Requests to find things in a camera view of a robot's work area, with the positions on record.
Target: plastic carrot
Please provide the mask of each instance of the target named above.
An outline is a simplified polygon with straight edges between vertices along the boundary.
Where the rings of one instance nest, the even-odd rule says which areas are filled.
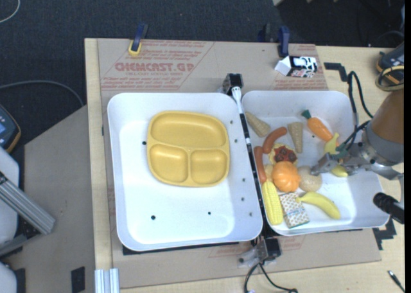
[[[307,119],[308,128],[321,140],[329,141],[333,138],[333,134],[327,129],[327,126],[317,117],[311,117],[308,110],[305,110],[301,114]]]

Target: yellow divided plate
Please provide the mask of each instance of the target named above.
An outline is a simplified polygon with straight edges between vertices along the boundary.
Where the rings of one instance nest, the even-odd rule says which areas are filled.
[[[147,159],[150,171],[161,182],[214,186],[229,172],[227,130],[213,116],[187,111],[160,112],[148,126]]]

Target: plastic sausage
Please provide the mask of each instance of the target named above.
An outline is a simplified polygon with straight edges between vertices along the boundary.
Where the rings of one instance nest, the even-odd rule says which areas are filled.
[[[254,158],[256,159],[256,168],[258,179],[261,184],[267,181],[267,175],[264,171],[264,164],[263,164],[263,147],[262,146],[255,146],[254,147]]]
[[[263,153],[269,154],[272,146],[274,145],[274,142],[278,138],[280,138],[281,136],[285,136],[286,134],[287,134],[287,128],[284,126],[279,127],[278,129],[275,129],[274,131],[272,131],[264,140]]]

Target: corn cob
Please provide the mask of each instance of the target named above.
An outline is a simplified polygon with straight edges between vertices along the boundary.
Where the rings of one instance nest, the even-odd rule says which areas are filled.
[[[274,186],[273,182],[267,180],[263,183],[262,190],[268,222],[272,226],[278,225],[283,222],[283,209],[277,193],[277,188]]]
[[[302,123],[295,121],[288,124],[288,131],[293,139],[295,151],[299,154],[302,153]]]
[[[247,122],[250,124],[251,128],[259,137],[264,137],[268,133],[270,133],[270,125],[266,122],[262,121],[261,119],[257,118],[255,115],[251,114],[251,112],[245,112],[245,118]]]

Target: plastic banana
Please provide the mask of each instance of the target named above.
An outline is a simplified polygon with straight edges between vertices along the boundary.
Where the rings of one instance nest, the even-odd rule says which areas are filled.
[[[247,122],[250,124],[251,128],[259,137],[262,138],[266,136],[268,133],[270,133],[270,125],[267,124],[265,121],[257,118],[251,112],[246,111],[245,118],[247,119]]]
[[[341,218],[340,210],[334,204],[334,202],[328,197],[315,191],[309,191],[308,193],[305,193],[302,197],[297,197],[296,201],[315,205],[318,208],[322,209],[331,218]]]
[[[337,154],[337,139],[340,136],[340,134],[335,133],[333,138],[329,141],[326,142],[326,144],[324,145],[324,153],[330,153],[331,155],[336,155]],[[331,171],[332,174],[334,174],[336,177],[347,177],[348,176],[348,172],[347,170],[341,166],[341,165],[337,165],[336,167],[334,167]]]
[[[273,226],[283,222],[283,209],[274,183],[267,180],[263,183],[263,200],[268,222]]]

